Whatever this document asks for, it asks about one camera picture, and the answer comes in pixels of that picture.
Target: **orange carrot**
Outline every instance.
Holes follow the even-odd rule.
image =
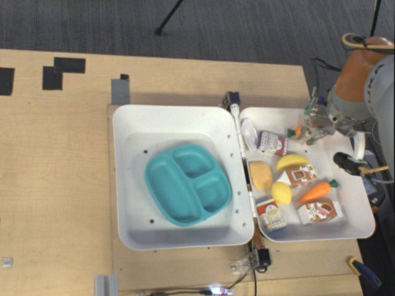
[[[299,200],[299,204],[306,204],[307,202],[318,199],[319,197],[326,196],[330,191],[331,187],[337,187],[338,183],[335,180],[319,182],[316,186],[312,187],[306,194],[304,194]]]
[[[296,130],[295,130],[295,134],[296,136],[300,136],[302,133],[302,125],[299,125]]]

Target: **teal divided tray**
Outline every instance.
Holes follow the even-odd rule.
[[[147,187],[166,218],[190,226],[229,204],[231,187],[205,148],[187,144],[152,158],[145,169]]]

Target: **gray carpet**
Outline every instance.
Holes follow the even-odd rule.
[[[156,36],[176,1],[0,0],[0,48],[302,65],[311,90],[310,59],[341,67],[349,55],[341,36],[368,36],[375,6],[375,0],[185,0]],[[394,3],[383,0],[376,27],[376,35],[392,40]],[[337,76],[320,70],[320,94]],[[368,148],[383,158],[378,144]]]

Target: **toy food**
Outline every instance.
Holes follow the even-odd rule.
[[[249,172],[252,184],[260,191],[270,189],[273,175],[270,167],[263,161],[249,162]]]
[[[281,204],[289,204],[292,199],[291,188],[282,182],[273,183],[270,190],[274,200]]]
[[[282,182],[291,189],[299,186],[305,186],[317,179],[317,174],[312,165],[296,166],[294,168],[286,169],[277,182]]]
[[[289,129],[287,130],[287,137],[293,137],[293,136],[300,136],[302,134],[302,125],[299,125],[295,130]]]
[[[309,159],[302,155],[285,155],[277,161],[276,169],[278,171],[285,170],[291,167],[297,167],[301,165],[308,165],[310,164]]]
[[[331,187],[338,187],[338,183],[335,180],[319,182],[316,186],[313,186],[307,193],[305,193],[299,200],[299,204],[305,204],[313,200],[319,199],[320,197],[326,196],[330,191]]]
[[[287,145],[288,138],[269,133],[268,131],[261,131],[259,133],[258,150],[261,152],[284,155],[286,154]]]
[[[257,213],[260,222],[267,232],[286,227],[286,222],[281,215],[281,211],[273,199],[257,204]]]
[[[297,210],[302,224],[312,224],[319,221],[326,221],[342,217],[343,213],[338,202],[325,200],[316,203],[305,204]]]

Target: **metal bracket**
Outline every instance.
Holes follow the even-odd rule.
[[[118,274],[96,275],[94,279],[94,296],[119,296]]]
[[[237,105],[241,104],[239,92],[228,91],[225,94],[225,97],[222,99],[220,107],[230,112],[230,106],[232,104],[237,104]]]
[[[121,75],[120,79],[111,79],[111,104],[130,104],[129,76]]]
[[[1,260],[1,267],[2,268],[11,268],[12,264],[14,263],[14,258],[7,257]]]
[[[231,274],[244,275],[259,265],[258,251],[254,249],[244,258],[230,262]]]

